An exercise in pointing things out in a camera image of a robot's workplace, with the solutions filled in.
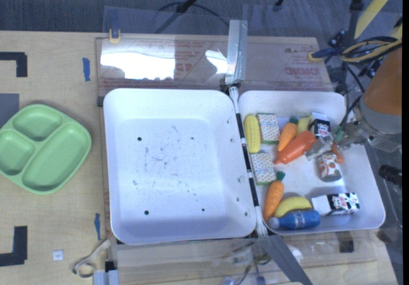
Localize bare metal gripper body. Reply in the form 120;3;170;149
332;119;381;151

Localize small black and white carton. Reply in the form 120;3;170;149
309;111;332;139

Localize orange and white can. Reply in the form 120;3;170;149
317;152;343;183

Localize orange bottle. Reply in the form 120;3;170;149
274;130;318;166

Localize white plastic tray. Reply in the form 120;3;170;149
102;87;258;245
237;89;387;236

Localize orange carrot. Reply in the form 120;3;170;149
277;116;300;153
262;171;286;223

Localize yellow patterned packet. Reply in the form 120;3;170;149
256;112;281;145
249;151;277;187

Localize large cow print carton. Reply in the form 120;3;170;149
311;192;361;217

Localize yellow corn cob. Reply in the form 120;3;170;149
243;114;263;155

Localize blue bottle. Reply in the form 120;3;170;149
268;209;321;231

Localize thin black and white rod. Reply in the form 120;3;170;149
228;84;268;237

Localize brown cardboard board red print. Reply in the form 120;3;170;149
95;35;380;267

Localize green divided plate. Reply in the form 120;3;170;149
0;103;93;196

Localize black cylinder on white bracket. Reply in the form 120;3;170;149
378;164;403;187

